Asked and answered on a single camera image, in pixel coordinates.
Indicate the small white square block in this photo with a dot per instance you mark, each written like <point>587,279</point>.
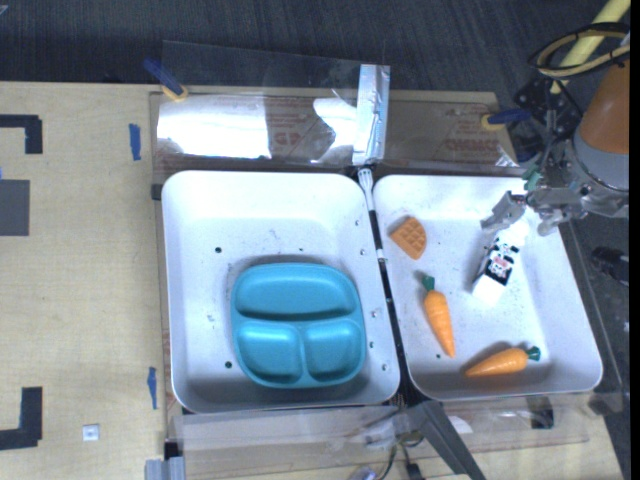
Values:
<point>91,432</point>

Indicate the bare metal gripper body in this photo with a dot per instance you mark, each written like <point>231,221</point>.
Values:
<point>575,197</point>

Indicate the blue divided plate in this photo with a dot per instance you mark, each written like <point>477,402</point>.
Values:
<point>297,318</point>

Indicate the orange toy carrot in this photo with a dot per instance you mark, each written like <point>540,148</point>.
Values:
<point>500,364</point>
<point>440,318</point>

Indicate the white plastic tray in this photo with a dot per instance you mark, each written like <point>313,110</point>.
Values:
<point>500,328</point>
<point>280,208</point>

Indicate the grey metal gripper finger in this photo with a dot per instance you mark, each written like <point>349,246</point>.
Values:
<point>551,223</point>
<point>504,212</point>

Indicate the orange toy waffle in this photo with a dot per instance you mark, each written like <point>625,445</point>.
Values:
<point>410,238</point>

